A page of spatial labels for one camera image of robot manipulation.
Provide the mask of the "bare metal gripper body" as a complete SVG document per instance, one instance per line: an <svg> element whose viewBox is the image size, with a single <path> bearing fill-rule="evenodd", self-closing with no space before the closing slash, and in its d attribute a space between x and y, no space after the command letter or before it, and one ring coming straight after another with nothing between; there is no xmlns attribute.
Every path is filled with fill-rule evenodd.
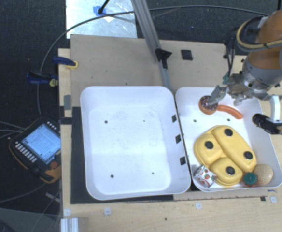
<svg viewBox="0 0 282 232"><path fill-rule="evenodd" d="M228 94L237 100L251 98L269 100L271 95L268 91L275 84L277 84L277 75L273 72L241 72L231 75L227 87Z"/></svg>

